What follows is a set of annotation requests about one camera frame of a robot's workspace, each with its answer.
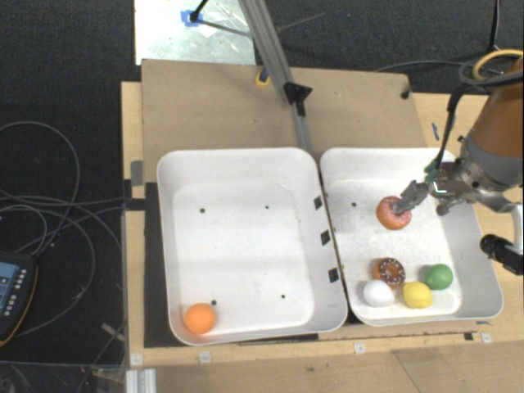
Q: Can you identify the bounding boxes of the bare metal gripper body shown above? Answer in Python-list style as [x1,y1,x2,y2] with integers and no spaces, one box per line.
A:
[427,158,524,213]

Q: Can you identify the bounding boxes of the pink doughnut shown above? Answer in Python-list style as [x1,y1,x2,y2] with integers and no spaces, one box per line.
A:
[375,196,413,232]

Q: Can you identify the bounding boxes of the white plastic tray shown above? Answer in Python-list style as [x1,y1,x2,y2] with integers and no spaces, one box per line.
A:
[319,147,504,328]
[156,147,350,346]

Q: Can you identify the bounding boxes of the green lime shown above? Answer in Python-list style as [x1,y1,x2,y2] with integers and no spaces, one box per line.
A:
[424,263,454,291]

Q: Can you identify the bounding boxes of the chocolate sprinkled doughnut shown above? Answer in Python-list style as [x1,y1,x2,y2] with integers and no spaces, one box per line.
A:
[372,257,407,291]

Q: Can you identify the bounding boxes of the yellow lemon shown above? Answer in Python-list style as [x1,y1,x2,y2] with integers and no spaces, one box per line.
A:
[402,281,434,309]

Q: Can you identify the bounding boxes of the white egg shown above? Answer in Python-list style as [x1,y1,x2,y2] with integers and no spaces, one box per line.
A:
[362,279,395,308]

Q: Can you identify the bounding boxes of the brown cardboard board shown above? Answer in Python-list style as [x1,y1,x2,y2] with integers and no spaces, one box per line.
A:
[140,58,488,348]

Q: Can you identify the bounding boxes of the orange ball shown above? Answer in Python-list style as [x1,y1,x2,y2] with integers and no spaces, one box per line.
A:
[183,302,217,336]

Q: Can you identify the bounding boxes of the black cylinder on white bracket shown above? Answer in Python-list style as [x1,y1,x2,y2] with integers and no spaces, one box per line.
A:
[479,202,524,278]

